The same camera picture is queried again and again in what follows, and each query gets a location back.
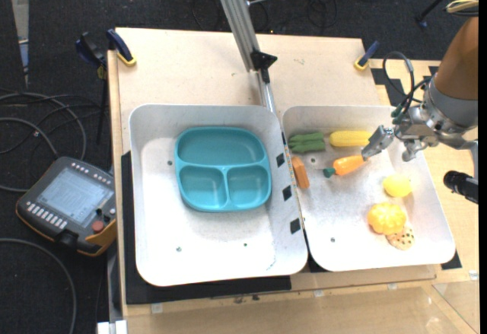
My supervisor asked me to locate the yellow corn cob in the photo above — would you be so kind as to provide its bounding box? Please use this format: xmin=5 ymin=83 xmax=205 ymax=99
xmin=328 ymin=129 xmax=374 ymax=148

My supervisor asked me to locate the beige chocolate chip biscuit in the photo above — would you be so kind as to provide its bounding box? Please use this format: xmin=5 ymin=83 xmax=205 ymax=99
xmin=385 ymin=225 xmax=416 ymax=252

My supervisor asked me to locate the thin black and white rod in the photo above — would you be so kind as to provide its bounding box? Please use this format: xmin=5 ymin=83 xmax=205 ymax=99
xmin=259 ymin=72 xmax=306 ymax=238

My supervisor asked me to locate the yellow bell pepper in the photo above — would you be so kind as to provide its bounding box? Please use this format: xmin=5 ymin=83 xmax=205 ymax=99
xmin=366 ymin=202 xmax=409 ymax=236

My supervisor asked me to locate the blue divided plate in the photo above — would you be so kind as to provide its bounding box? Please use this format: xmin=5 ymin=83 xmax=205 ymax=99
xmin=173 ymin=126 xmax=273 ymax=213

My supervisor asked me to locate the orange carrot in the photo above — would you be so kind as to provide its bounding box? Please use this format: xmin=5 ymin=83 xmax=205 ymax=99
xmin=322 ymin=154 xmax=369 ymax=179

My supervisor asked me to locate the green asparagus bundle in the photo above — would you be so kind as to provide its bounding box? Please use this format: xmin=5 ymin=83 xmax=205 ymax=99
xmin=288 ymin=131 xmax=327 ymax=155

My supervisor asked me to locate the black cylinder on white bracket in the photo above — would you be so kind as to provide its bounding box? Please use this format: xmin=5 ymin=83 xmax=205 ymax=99
xmin=442 ymin=138 xmax=479 ymax=205

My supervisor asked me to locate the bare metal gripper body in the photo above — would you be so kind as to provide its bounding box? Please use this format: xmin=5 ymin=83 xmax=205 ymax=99
xmin=393 ymin=104 xmax=479 ymax=150

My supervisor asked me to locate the yellow lemon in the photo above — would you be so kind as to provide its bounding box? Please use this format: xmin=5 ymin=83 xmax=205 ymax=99
xmin=382 ymin=173 xmax=413 ymax=199

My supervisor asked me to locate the pale wood board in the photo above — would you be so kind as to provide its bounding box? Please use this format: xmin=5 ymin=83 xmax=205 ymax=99
xmin=107 ymin=27 xmax=442 ymax=318

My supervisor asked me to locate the white plastic tray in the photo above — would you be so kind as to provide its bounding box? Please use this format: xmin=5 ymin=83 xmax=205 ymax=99
xmin=281 ymin=104 xmax=457 ymax=273
xmin=128 ymin=103 xmax=309 ymax=288

